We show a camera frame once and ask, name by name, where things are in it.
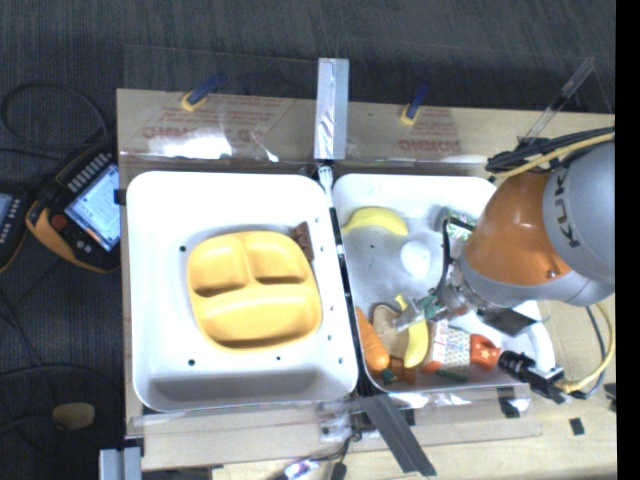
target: blue clamp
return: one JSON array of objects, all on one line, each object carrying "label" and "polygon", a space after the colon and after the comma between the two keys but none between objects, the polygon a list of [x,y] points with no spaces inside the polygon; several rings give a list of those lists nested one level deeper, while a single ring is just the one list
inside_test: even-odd
[{"label": "blue clamp", "polygon": [[182,97],[182,106],[187,112],[193,112],[205,101],[207,101],[207,95],[215,91],[219,86],[227,81],[227,75],[222,71],[216,73],[210,78],[207,78],[193,91],[185,94]]},{"label": "blue clamp", "polygon": [[427,84],[422,84],[420,87],[418,87],[418,90],[413,96],[413,100],[411,101],[411,103],[407,103],[402,109],[400,121],[407,125],[412,125],[413,123],[415,123],[420,112],[420,105],[422,105],[422,102],[427,97],[428,92],[429,87],[427,86]]}]

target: dark fabric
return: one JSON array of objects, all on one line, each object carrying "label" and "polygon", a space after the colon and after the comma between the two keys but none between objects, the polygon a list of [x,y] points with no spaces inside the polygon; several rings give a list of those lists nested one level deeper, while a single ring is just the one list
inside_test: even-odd
[{"label": "dark fabric", "polygon": [[[140,57],[131,45],[141,45],[344,57],[353,100],[402,103],[427,81],[425,104],[542,110],[593,57],[596,74],[568,108],[608,112],[615,41],[616,0],[0,0],[0,92],[34,81],[66,84],[112,123],[119,87],[187,89],[211,74],[167,60],[166,50]],[[309,94],[308,79],[280,74],[275,90]],[[34,89],[10,106],[14,129],[32,141],[75,144],[97,126],[89,107],[64,91]],[[0,147],[24,144],[0,130]],[[0,151],[0,181],[37,179],[56,164]],[[27,235],[0,274],[1,371],[40,361],[99,376],[0,374],[0,480],[98,477],[97,450],[122,437],[122,408],[109,384],[123,383],[121,309],[119,271],[75,267]],[[14,316],[39,358],[29,358]],[[66,401],[94,404],[95,424],[75,434],[56,430],[47,414]],[[8,427],[34,414],[44,416]]]}]

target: yellow cable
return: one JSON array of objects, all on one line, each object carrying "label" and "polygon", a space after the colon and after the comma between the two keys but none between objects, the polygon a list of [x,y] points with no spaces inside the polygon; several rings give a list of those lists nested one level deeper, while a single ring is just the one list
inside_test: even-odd
[{"label": "yellow cable", "polygon": [[616,333],[613,327],[613,322],[611,321],[611,318],[609,317],[609,313],[607,313],[607,310],[604,308],[604,306],[602,306],[599,303],[596,303],[596,306],[600,310],[600,313],[602,313],[602,316],[604,316],[604,319],[607,322],[607,327],[609,328],[609,349],[607,350],[607,353],[602,359],[602,362],[600,363],[600,365],[595,370],[593,370],[593,372],[587,375],[584,379],[561,380],[557,382],[556,387],[562,390],[563,393],[567,393],[567,394],[573,393],[574,391],[582,389],[584,386],[586,386],[590,382],[593,382],[598,377],[598,375],[600,375],[604,371],[604,369],[609,365],[609,363],[611,362],[611,358],[613,357],[613,353],[616,348],[615,346]]},{"label": "yellow cable", "polygon": [[613,133],[606,133],[604,135],[598,135],[597,137],[593,137],[591,139],[587,139],[587,140],[583,140],[580,142],[576,142],[575,144],[571,144],[569,146],[564,146],[562,148],[558,148],[555,151],[552,151],[551,153],[547,153],[546,155],[542,155],[541,157],[536,158],[535,160],[532,160],[524,165],[521,165],[520,167],[516,167],[515,169],[511,169],[510,171],[505,171],[505,172],[497,172],[494,173],[493,175],[496,178],[507,178],[510,176],[515,176],[516,174],[520,174],[523,173],[525,171],[528,171],[529,169],[532,169],[540,164],[543,164],[544,162],[547,162],[549,160],[552,160],[554,158],[557,158],[559,156],[562,156],[564,154],[567,153],[571,153],[572,151],[576,151],[578,149],[582,149],[582,148],[586,148],[589,146],[593,146],[595,144],[600,144],[601,142],[607,142],[609,140],[613,140]]}]

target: banana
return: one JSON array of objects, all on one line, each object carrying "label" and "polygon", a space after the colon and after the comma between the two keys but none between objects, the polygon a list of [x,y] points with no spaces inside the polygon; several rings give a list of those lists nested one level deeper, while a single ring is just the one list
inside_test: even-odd
[{"label": "banana", "polygon": [[[407,302],[402,295],[396,296],[396,302],[400,304],[402,311],[407,307]],[[409,332],[409,343],[404,352],[404,367],[413,368],[418,366],[427,356],[429,350],[429,329],[427,321],[420,320],[407,329]]]},{"label": "banana", "polygon": [[380,226],[400,236],[409,234],[407,223],[400,215],[389,208],[379,206],[358,208],[342,227],[342,233],[346,234],[352,229],[363,226]]}]

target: carrot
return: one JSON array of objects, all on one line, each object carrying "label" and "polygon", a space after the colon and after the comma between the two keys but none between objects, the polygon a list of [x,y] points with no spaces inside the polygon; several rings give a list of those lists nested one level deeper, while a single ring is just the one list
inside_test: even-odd
[{"label": "carrot", "polygon": [[373,325],[371,325],[365,314],[358,307],[356,307],[356,316],[358,317],[358,328],[360,329],[360,341],[364,353],[364,361],[369,370],[381,372],[389,366],[389,352],[387,352]]}]

